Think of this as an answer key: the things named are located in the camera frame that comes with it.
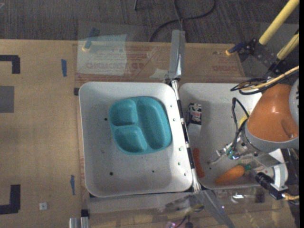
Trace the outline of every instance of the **orange carrot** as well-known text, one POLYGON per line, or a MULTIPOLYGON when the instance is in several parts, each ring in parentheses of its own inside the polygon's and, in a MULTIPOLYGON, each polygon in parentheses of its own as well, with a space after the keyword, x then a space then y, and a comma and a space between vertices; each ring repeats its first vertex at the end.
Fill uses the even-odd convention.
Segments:
POLYGON ((199 156, 200 149, 199 148, 193 149, 192 155, 193 155, 193 160, 194 160, 194 164, 195 164, 195 168, 196 168, 196 173, 199 178, 203 178, 205 176, 205 172, 200 165, 200 156, 199 156))
POLYGON ((230 170, 226 171, 219 178, 216 179, 216 184, 223 184, 226 181, 231 181, 236 178, 243 176, 245 173, 245 168, 242 165, 236 165, 232 167, 230 170))

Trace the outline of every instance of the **teal bowl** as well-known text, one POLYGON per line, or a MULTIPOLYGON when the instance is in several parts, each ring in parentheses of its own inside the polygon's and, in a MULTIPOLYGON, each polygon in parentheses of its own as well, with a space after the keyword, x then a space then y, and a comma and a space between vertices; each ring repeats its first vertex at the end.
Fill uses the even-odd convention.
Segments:
POLYGON ((109 123, 116 146, 126 154, 148 154, 167 148, 172 134, 162 104, 152 97, 115 102, 109 123))

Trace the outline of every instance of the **gray square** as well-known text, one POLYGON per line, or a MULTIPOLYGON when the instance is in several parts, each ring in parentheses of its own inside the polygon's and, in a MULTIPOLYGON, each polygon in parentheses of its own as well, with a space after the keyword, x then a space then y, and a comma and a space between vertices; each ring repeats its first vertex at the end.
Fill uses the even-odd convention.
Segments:
POLYGON ((0 113, 14 113, 14 86, 0 86, 0 113))

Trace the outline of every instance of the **orange object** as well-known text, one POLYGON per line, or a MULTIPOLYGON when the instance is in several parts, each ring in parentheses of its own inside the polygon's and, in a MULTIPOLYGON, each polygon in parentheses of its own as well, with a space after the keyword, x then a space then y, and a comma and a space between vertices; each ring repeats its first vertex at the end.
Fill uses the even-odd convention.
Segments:
POLYGON ((289 109, 290 90, 290 85, 277 84, 263 93, 247 122, 252 135, 273 142, 288 141, 299 135, 289 109))
POLYGON ((203 178, 205 176, 205 172, 200 165, 200 156, 199 156, 200 149, 199 148, 193 149, 192 155, 193 155, 193 160, 194 160, 194 164, 195 164, 195 168, 196 168, 196 173, 199 178, 203 178))
POLYGON ((219 178, 217 178, 215 183, 218 185, 225 184, 225 182, 237 179, 244 174, 245 168, 242 165, 236 165, 235 167, 232 167, 230 170, 222 174, 219 178))

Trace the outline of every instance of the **yellow pole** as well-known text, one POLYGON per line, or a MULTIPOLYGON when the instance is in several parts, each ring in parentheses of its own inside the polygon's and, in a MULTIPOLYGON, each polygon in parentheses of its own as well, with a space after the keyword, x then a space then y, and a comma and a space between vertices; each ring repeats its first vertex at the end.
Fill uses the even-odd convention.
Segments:
POLYGON ((289 53, 293 51, 293 49, 299 45, 299 40, 300 40, 300 33, 295 34, 291 40, 287 43, 286 46, 284 46, 276 55, 278 59, 284 60, 289 53))
POLYGON ((275 20, 271 23, 268 29, 259 39, 259 43, 266 45, 271 37, 278 31, 281 25, 289 17, 289 15, 295 10, 295 8, 300 4, 300 0, 289 0, 281 12, 277 15, 275 20))

